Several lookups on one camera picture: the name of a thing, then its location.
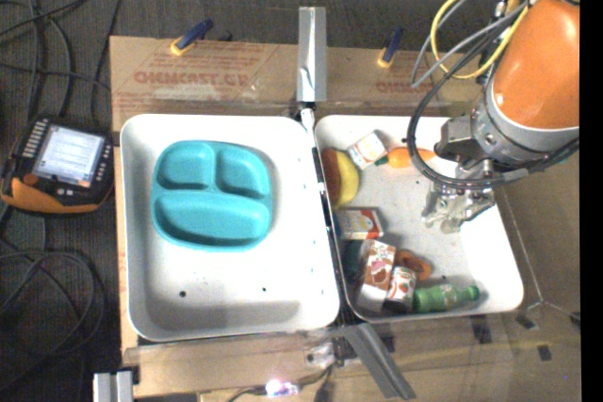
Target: metal bar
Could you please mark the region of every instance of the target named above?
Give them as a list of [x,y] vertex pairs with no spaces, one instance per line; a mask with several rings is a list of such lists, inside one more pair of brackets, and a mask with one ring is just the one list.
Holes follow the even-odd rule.
[[94,374],[92,392],[94,402],[134,402],[132,372]]
[[387,400],[416,398],[415,391],[406,381],[383,345],[372,325],[363,323],[339,329],[379,386]]
[[298,103],[327,100],[327,13],[301,7],[298,48]]

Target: blue clamp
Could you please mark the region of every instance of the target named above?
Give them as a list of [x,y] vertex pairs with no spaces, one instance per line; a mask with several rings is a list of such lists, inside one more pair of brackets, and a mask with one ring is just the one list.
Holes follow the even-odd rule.
[[392,65],[394,54],[399,49],[399,42],[402,39],[403,32],[404,29],[398,26],[392,36],[385,41],[383,49],[379,54],[379,59],[377,59],[377,64],[381,67],[388,68]]
[[177,56],[181,56],[183,53],[192,49],[194,41],[197,39],[203,39],[208,30],[214,26],[211,19],[205,19],[191,28],[184,36],[179,37],[171,43],[171,51]]

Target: yellow cable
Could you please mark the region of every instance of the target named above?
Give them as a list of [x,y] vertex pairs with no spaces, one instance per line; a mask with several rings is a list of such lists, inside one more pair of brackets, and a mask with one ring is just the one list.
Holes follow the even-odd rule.
[[[444,14],[448,10],[448,8],[457,1],[458,0],[447,0],[444,3],[444,5],[438,10],[438,12],[435,14],[435,17],[433,18],[430,39],[432,42],[433,56],[435,57],[436,62],[440,60],[440,55],[437,50],[437,41],[436,41],[437,26],[440,24],[440,20],[442,19],[442,17],[444,16]],[[515,10],[518,5],[519,5],[519,0],[509,0],[505,13],[509,13],[509,12]],[[507,32],[507,35],[505,36],[503,41],[500,43],[498,48],[495,50],[495,52],[490,56],[490,58],[482,66],[480,66],[479,69],[472,72],[471,74],[455,74],[455,75],[453,75],[453,77],[456,79],[470,79],[472,77],[477,77],[477,76],[481,75],[482,73],[484,73],[492,65],[492,63],[498,58],[498,56],[500,56],[500,54],[502,53],[504,48],[509,43],[509,40],[511,39],[511,35],[513,34],[516,27],[519,25],[519,23],[524,18],[524,16],[526,15],[527,12],[528,12],[527,8],[525,8],[524,11],[519,15],[517,20],[513,23],[513,27],[511,27],[511,29]],[[448,72],[448,68],[444,64],[440,64],[440,69],[442,69],[442,71],[444,71],[444,72]]]

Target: touchscreen display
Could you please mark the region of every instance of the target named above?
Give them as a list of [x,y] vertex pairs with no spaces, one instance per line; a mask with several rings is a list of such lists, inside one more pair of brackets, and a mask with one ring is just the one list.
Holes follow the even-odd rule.
[[103,149],[103,137],[51,125],[33,168],[44,178],[89,187]]

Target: blue divided plate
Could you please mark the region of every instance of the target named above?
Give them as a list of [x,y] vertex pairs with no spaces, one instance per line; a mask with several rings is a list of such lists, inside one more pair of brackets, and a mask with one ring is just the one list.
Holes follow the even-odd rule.
[[272,189],[254,151],[216,141],[179,141],[157,159],[151,214],[161,236],[188,247],[248,249],[268,234]]

